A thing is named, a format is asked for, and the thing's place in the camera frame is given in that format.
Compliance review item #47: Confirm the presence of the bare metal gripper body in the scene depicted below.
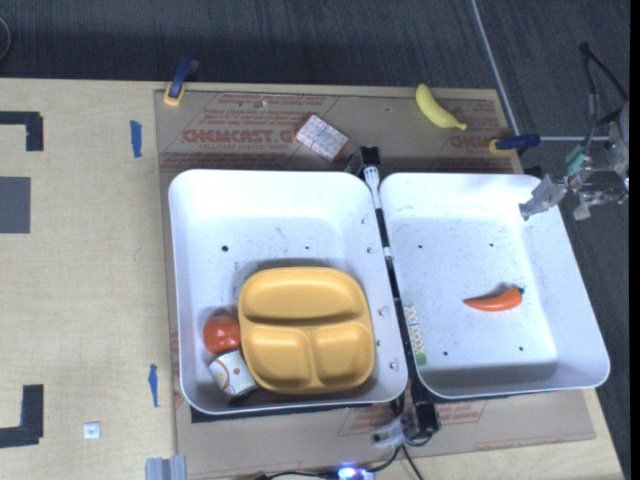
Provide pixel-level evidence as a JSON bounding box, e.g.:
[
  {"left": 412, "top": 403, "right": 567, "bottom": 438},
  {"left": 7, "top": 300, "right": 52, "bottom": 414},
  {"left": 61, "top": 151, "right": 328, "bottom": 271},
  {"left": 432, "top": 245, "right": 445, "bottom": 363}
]
[{"left": 565, "top": 110, "right": 631, "bottom": 208}]

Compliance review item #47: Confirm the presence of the white plastic tray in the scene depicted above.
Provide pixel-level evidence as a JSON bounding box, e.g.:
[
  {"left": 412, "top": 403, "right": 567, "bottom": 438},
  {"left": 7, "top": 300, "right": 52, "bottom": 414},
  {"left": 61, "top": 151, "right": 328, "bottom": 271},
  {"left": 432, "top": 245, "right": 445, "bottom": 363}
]
[
  {"left": 167, "top": 168, "right": 409, "bottom": 416},
  {"left": 378, "top": 171, "right": 612, "bottom": 401}
]

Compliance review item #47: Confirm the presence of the orange carrot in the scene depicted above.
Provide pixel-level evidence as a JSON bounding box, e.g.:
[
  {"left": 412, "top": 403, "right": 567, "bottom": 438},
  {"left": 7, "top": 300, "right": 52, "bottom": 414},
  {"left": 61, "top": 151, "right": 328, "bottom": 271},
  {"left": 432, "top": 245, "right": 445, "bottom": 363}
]
[{"left": 461, "top": 285, "right": 526, "bottom": 314}]

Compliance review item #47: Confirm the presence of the yellow banana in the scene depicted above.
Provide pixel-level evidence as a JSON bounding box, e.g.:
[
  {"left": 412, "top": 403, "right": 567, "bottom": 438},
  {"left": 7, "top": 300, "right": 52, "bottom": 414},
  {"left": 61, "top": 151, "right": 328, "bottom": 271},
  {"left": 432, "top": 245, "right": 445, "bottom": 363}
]
[{"left": 414, "top": 82, "right": 469, "bottom": 132}]

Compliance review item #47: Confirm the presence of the thin black and white rod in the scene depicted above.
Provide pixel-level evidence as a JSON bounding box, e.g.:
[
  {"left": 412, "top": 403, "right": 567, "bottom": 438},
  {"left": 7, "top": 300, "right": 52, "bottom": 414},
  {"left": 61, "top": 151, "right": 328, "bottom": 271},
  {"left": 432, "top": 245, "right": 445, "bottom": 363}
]
[{"left": 362, "top": 165, "right": 426, "bottom": 405}]

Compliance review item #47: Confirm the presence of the white and green flat packet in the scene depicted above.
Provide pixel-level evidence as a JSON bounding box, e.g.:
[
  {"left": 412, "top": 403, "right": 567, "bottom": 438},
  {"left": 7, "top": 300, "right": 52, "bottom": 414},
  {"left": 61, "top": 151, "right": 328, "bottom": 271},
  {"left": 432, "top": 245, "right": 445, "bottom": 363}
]
[{"left": 403, "top": 303, "right": 428, "bottom": 368}]

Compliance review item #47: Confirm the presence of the white carton with red print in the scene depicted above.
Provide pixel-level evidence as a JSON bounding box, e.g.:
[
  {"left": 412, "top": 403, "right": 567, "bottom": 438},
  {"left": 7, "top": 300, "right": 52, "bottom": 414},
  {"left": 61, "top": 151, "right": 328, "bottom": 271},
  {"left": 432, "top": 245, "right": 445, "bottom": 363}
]
[{"left": 294, "top": 113, "right": 351, "bottom": 164}]

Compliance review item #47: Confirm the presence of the yellow divided plate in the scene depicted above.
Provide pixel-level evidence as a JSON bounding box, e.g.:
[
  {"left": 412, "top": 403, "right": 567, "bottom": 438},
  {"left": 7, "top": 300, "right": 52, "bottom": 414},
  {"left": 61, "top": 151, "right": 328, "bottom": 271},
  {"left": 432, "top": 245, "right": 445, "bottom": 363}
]
[{"left": 237, "top": 266, "right": 377, "bottom": 396}]

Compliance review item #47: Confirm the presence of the brown cardboard board red print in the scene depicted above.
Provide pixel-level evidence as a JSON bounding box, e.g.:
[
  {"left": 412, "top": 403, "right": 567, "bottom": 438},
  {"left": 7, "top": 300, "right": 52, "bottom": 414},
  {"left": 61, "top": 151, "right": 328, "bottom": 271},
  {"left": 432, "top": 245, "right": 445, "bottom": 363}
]
[{"left": 152, "top": 82, "right": 598, "bottom": 477}]

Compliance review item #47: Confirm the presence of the orange round toy fruit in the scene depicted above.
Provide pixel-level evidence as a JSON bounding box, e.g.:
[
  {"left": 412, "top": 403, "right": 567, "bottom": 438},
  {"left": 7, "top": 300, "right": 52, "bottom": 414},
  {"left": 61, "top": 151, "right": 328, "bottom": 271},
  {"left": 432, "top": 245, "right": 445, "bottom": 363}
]
[{"left": 202, "top": 313, "right": 243, "bottom": 356}]

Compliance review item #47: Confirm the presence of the white can with orange print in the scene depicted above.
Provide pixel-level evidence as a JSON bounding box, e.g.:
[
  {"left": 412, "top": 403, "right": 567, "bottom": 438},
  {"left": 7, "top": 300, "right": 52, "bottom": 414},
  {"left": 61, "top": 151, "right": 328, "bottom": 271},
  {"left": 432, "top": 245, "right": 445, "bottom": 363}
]
[{"left": 207, "top": 348, "right": 260, "bottom": 404}]

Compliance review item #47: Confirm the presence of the black block with thin wires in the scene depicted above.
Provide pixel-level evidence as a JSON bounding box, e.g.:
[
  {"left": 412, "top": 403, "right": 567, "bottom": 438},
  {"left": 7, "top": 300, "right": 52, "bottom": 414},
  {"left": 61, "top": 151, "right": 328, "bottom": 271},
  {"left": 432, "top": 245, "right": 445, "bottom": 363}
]
[
  {"left": 349, "top": 145, "right": 383, "bottom": 178},
  {"left": 410, "top": 400, "right": 442, "bottom": 437}
]

